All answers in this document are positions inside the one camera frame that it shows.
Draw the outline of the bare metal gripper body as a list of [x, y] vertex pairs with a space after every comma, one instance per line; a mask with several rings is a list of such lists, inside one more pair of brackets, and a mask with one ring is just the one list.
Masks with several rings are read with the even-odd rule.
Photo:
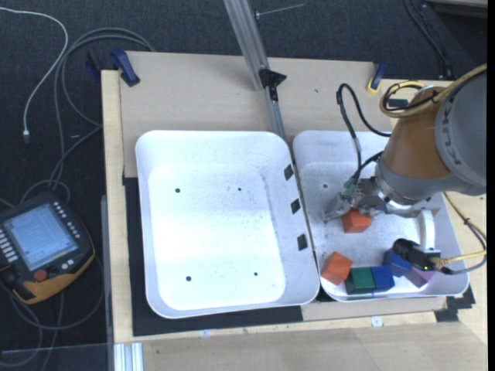
[[384, 206], [386, 214], [411, 217], [416, 213], [416, 205], [430, 196], [430, 180], [405, 176], [372, 176], [369, 179], [359, 179], [351, 189], [351, 194], [346, 195], [351, 197], [351, 209]]

